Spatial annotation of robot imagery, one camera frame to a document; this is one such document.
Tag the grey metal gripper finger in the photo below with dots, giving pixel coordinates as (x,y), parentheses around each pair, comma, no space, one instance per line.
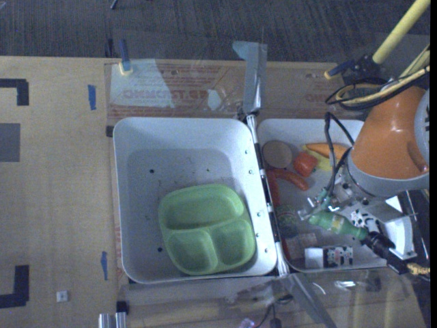
(311,202)
(303,214)

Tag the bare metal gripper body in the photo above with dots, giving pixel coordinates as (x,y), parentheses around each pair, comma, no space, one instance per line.
(353,193)

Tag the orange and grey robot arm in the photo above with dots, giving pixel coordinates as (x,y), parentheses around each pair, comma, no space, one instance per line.
(385,138)

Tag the dark green can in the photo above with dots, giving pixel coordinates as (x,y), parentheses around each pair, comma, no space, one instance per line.
(286,220)

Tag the small cow print carton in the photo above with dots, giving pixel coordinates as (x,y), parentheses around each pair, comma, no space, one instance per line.
(363,219)

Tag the red and white packet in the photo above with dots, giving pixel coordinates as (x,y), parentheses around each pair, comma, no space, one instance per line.
(300,244)

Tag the red sausage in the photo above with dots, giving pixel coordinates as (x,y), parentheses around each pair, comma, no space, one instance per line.
(292,178)
(274,190)

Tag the green plastic bottle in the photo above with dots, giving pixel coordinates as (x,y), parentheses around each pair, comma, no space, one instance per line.
(336,224)

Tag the orange red pepper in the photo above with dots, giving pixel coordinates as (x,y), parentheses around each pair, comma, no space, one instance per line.
(305,164)

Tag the yellow banana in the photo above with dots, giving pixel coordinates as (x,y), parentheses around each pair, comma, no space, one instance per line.
(322,164)

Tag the long cow print carton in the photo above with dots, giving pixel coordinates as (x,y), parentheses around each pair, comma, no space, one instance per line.
(329,256)

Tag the orange carrot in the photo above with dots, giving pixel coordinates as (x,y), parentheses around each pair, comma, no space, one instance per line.
(321,149)

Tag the brown round biscuit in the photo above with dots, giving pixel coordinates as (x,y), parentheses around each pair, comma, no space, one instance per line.
(276,154)

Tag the white plastic tray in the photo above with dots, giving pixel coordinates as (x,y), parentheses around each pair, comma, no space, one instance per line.
(191,162)
(300,133)

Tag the green divided plate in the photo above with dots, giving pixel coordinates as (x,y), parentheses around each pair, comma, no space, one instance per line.
(205,231)

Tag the brown cardboard board red print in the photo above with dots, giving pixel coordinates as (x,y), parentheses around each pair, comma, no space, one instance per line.
(191,91)

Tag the black cylinder on white bracket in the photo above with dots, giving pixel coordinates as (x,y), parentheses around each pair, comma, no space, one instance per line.
(379,243)

